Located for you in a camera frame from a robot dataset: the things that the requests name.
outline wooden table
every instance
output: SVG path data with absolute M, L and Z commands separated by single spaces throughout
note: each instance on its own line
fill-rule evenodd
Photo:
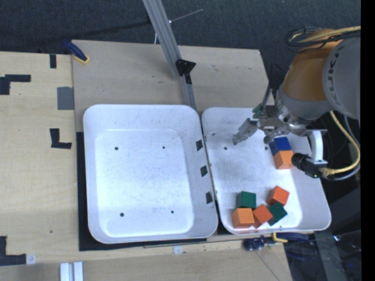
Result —
M 155 99 L 162 97 L 160 103 L 183 104 L 179 81 L 169 76 L 161 47 L 115 45 L 124 49 L 125 58 L 134 59 L 137 51 L 142 50 L 143 53 L 148 51 L 147 55 L 152 56 L 149 59 L 155 60 L 152 66 L 137 68 L 128 63 L 123 67 L 131 71 L 132 76 L 137 70 L 143 71 L 145 81 L 152 82 L 151 86 L 156 88 L 156 92 L 144 92 L 142 101 L 150 97 L 149 104 L 154 104 Z M 180 47 L 180 50 L 186 59 L 197 62 L 192 79 L 200 113 L 208 107 L 255 107 L 261 102 L 267 76 L 259 51 L 202 47 Z M 57 108 L 57 88 L 77 86 L 74 89 L 76 112 L 95 104 L 97 99 L 86 96 L 77 100 L 80 95 L 76 93 L 83 90 L 83 83 L 74 81 L 74 66 L 84 65 L 76 63 L 69 55 L 56 57 L 57 67 L 50 68 L 48 54 L 0 53 L 0 76 L 32 76 L 30 83 L 12 82 L 10 94 L 0 95 L 0 235 L 8 237 L 7 255 L 35 255 L 37 262 L 17 270 L 0 268 L 0 276 L 3 273 L 17 279 L 16 276 L 25 274 L 32 280 L 32 276 L 40 277 L 38 274 L 42 272 L 44 276 L 54 276 L 58 263 L 83 261 L 85 276 L 90 276 L 88 280 L 102 280 L 108 272 L 114 272 L 114 278 L 120 274 L 118 278 L 123 280 L 121 274 L 125 271 L 130 276 L 138 276 L 139 280 L 146 280 L 150 275 L 154 275 L 155 280 L 196 280 L 199 277 L 226 280 L 234 273 L 247 279 L 254 275 L 254 279 L 259 280 L 264 275 L 264 280 L 291 280 L 282 245 L 260 251 L 263 253 L 260 258 L 260 252 L 243 250 L 239 239 L 244 237 L 235 235 L 213 235 L 205 243 L 184 245 L 182 255 L 174 255 L 172 246 L 80 252 L 76 159 L 79 116 L 74 110 Z M 162 65 L 152 74 L 145 73 L 147 68 L 157 68 L 156 64 Z M 166 86 L 173 87 L 168 96 L 165 96 Z M 138 96 L 129 92 L 127 97 Z M 71 142 L 71 149 L 51 148 L 51 128 L 60 129 L 60 141 Z M 167 278 L 162 278 L 163 274 L 167 274 Z

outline block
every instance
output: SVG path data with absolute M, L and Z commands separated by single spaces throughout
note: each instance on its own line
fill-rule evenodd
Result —
M 270 146 L 272 156 L 275 156 L 275 154 L 279 151 L 288 151 L 292 149 L 289 140 L 286 136 L 274 138 L 274 140 L 270 142 L 268 145 Z
M 257 195 L 254 193 L 249 193 L 247 191 L 242 191 L 236 196 L 236 208 L 252 208 L 257 207 Z
M 259 205 L 256 209 L 253 210 L 254 215 L 254 227 L 259 228 L 265 222 L 268 222 L 272 218 L 271 212 L 268 210 L 267 206 L 262 204 Z
M 279 151 L 274 155 L 275 167 L 278 170 L 290 169 L 292 164 L 293 151 Z
M 251 208 L 236 208 L 232 212 L 233 228 L 249 228 L 254 221 L 253 210 Z
M 289 192 L 284 190 L 280 186 L 275 186 L 267 197 L 267 204 L 273 205 L 279 202 L 282 206 L 285 206 L 289 198 Z
M 275 204 L 269 206 L 268 210 L 273 215 L 273 217 L 268 220 L 270 226 L 276 224 L 279 220 L 288 215 L 287 211 L 279 202 L 276 202 Z

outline orange block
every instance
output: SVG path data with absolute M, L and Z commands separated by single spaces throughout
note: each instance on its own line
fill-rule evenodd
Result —
M 277 152 L 274 155 L 274 162 L 275 162 L 276 169 L 278 170 L 290 169 L 293 166 L 292 156 L 293 156 L 292 150 Z
M 275 186 L 269 193 L 267 198 L 267 203 L 273 205 L 279 202 L 281 205 L 285 206 L 289 198 L 289 192 L 284 190 L 280 186 Z
M 255 223 L 251 208 L 237 208 L 232 212 L 234 228 L 248 228 Z
M 254 227 L 259 228 L 261 225 L 263 225 L 265 222 L 269 221 L 274 216 L 271 214 L 271 212 L 268 210 L 267 206 L 262 204 L 258 206 L 256 209 L 253 210 L 254 214 Z

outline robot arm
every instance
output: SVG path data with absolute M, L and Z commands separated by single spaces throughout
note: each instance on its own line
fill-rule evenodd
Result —
M 298 42 L 296 38 L 308 34 Z M 358 120 L 360 124 L 360 27 L 346 29 L 295 30 L 286 37 L 289 47 L 297 48 L 289 70 L 275 95 L 275 105 L 267 105 L 270 88 L 267 89 L 262 103 L 254 109 L 252 121 L 246 120 L 233 136 L 233 143 L 250 137 L 256 130 L 264 132 L 265 143 L 276 136 L 294 133 L 310 137 L 317 142 L 308 125 L 323 114 L 338 111 L 344 116 Z M 322 152 L 312 145 L 312 157 L 304 159 L 294 157 L 294 165 L 307 174 L 316 168 L 326 166 Z

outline white tray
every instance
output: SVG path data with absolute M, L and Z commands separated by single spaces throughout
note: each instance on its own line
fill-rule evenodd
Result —
M 252 108 L 209 108 L 202 115 L 203 133 L 211 165 L 212 178 L 225 228 L 236 235 L 269 232 L 317 231 L 326 229 L 331 220 L 330 210 L 319 179 L 308 177 L 292 167 L 277 170 L 268 145 L 263 143 L 264 132 L 233 145 L 233 135 Z M 294 153 L 310 154 L 307 138 L 287 136 Z M 257 205 L 265 204 L 268 193 L 276 185 L 290 192 L 285 210 L 288 215 L 270 226 L 267 222 L 258 229 L 233 228 L 231 213 L 236 207 L 236 195 L 241 191 L 256 193 Z
M 88 227 L 105 244 L 206 238 L 218 217 L 197 112 L 94 105 L 84 114 Z

